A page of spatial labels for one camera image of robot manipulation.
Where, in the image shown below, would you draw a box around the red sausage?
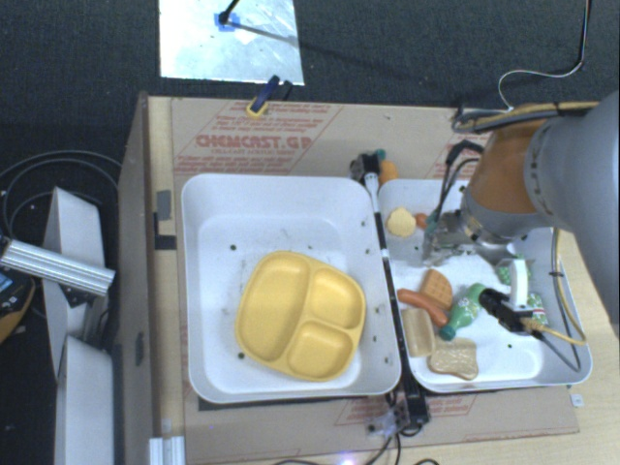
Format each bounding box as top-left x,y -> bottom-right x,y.
396,288 -> 450,328

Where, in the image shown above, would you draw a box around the green and white can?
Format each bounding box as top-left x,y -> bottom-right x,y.
525,291 -> 550,327

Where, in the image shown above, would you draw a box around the brown cardboard board, red print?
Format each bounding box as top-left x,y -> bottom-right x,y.
169,95 -> 581,465

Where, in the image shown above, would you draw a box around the green bottle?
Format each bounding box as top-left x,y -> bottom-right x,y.
438,282 -> 491,343

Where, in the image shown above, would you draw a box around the beige bread roll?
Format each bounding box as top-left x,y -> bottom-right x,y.
401,307 -> 437,358

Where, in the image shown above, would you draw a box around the yellow biscuit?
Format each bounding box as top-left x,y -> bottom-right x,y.
385,206 -> 417,238

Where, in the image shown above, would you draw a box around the thin black and white rod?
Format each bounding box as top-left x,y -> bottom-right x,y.
363,171 -> 414,406

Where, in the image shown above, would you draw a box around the beige toast slice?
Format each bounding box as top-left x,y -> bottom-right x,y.
426,337 -> 481,382

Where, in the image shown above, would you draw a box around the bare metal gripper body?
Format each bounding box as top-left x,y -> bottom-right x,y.
432,209 -> 509,264

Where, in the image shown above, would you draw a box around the brown waffle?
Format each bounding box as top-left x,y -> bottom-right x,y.
418,268 -> 454,311

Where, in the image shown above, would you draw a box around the black block with thin wires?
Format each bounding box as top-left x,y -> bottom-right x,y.
350,151 -> 384,182
401,380 -> 432,428

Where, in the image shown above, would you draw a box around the white plastic tray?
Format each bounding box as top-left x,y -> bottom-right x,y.
377,177 -> 594,393
180,172 -> 403,405

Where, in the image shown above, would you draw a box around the black cylinder on white bracket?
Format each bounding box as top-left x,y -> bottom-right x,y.
479,257 -> 535,334

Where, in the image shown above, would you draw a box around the yellow divided plate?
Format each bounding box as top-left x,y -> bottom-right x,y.
233,250 -> 368,384

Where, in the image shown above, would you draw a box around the orange carrot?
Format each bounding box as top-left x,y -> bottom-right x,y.
374,148 -> 400,186

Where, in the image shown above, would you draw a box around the green grapes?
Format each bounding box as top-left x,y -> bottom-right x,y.
495,259 -> 534,288

